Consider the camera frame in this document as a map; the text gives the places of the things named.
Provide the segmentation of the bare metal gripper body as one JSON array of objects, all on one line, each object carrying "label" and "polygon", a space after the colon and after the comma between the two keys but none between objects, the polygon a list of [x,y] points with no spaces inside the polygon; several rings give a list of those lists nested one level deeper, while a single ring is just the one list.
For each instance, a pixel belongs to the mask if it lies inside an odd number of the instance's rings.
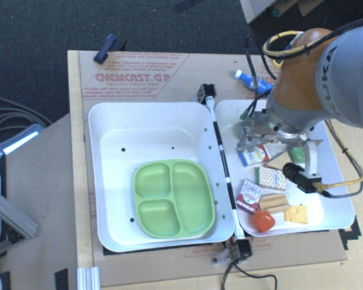
[{"label": "bare metal gripper body", "polygon": [[244,134],[267,143],[298,146],[309,128],[309,111],[258,111],[247,121]]}]

